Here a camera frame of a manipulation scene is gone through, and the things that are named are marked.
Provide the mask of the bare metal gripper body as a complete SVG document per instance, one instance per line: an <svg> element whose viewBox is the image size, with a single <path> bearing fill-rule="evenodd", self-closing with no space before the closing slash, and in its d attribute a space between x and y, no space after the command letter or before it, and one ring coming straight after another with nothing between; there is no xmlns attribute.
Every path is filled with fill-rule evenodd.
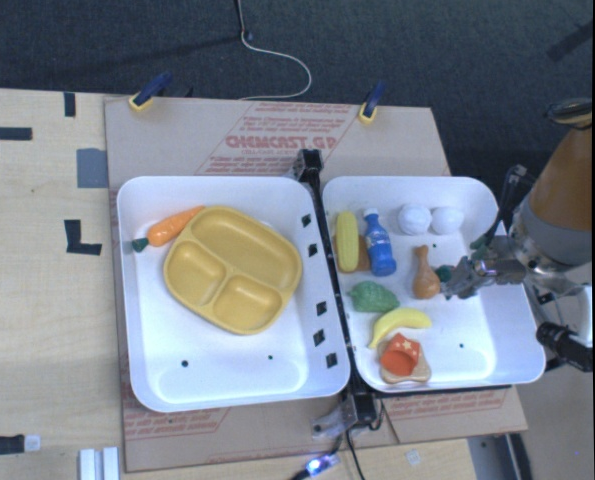
<svg viewBox="0 0 595 480"><path fill-rule="evenodd" d="M526 283L555 294L575 294L592 286L592 261L568 258L565 250L548 250L513 226L504 235L484 233L470 244L470 265L486 284Z"/></svg>

